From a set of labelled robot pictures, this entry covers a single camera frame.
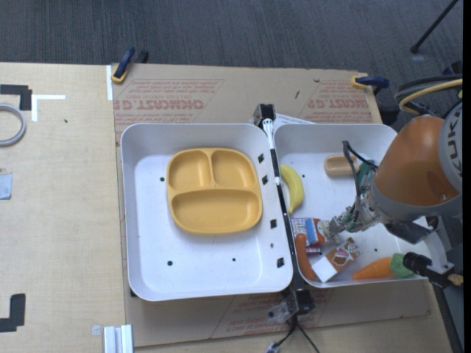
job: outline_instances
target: toy carrot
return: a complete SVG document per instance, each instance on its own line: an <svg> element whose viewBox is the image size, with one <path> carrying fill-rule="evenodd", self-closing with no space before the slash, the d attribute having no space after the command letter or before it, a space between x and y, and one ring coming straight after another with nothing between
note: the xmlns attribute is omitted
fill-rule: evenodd
<svg viewBox="0 0 471 353"><path fill-rule="evenodd" d="M382 257L363 267L352 274L352 279L374 279L376 277L386 277L394 272L391 271L391 257Z"/></svg>

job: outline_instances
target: white ring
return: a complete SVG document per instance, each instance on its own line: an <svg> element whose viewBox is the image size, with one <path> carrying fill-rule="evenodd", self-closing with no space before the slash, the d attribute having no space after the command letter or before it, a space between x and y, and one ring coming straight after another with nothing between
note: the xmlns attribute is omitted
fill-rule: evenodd
<svg viewBox="0 0 471 353"><path fill-rule="evenodd" d="M0 104L0 111L8 111L13 115L16 115L21 122L21 127L18 133L12 138L0 140L0 146L10 146L16 144L23 137L24 132L26 131L26 121L24 120L24 116L20 110L8 104Z"/></svg>

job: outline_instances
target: yellow banana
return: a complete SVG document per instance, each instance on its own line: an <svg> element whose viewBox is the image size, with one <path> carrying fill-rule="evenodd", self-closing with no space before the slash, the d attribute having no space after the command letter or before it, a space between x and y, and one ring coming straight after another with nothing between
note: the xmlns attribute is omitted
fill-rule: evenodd
<svg viewBox="0 0 471 353"><path fill-rule="evenodd" d="M289 208L291 215L304 200L304 187L298 173L288 165L280 165L281 178L286 182L289 189Z"/></svg>

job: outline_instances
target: hot dog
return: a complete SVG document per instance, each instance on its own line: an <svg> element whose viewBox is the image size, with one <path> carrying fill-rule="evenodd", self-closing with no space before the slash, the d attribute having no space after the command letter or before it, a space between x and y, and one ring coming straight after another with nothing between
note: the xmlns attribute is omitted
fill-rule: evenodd
<svg viewBox="0 0 471 353"><path fill-rule="evenodd" d="M294 246L296 247L297 262L300 265L301 273L306 279L316 279L316 274L312 270L308 254L306 254L306 235L302 233L296 235Z"/></svg>

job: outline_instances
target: wooden table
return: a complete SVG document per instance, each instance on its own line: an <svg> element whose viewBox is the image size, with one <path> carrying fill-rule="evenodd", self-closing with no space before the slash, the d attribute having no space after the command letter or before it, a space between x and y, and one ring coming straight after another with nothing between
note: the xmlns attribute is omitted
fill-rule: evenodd
<svg viewBox="0 0 471 353"><path fill-rule="evenodd" d="M0 333L2 352L101 352L101 327L126 323L113 103L104 65L0 63L0 84L28 85L38 118L24 112L17 144L0 148L0 174L13 174L0 201L0 318L26 294L25 324ZM0 101L14 104L14 97ZM15 126L0 113L2 127ZM429 313L308 333L320 352L451 352L429 284ZM203 340L140 352L263 352L271 335ZM295 332L283 352L312 352Z"/></svg>

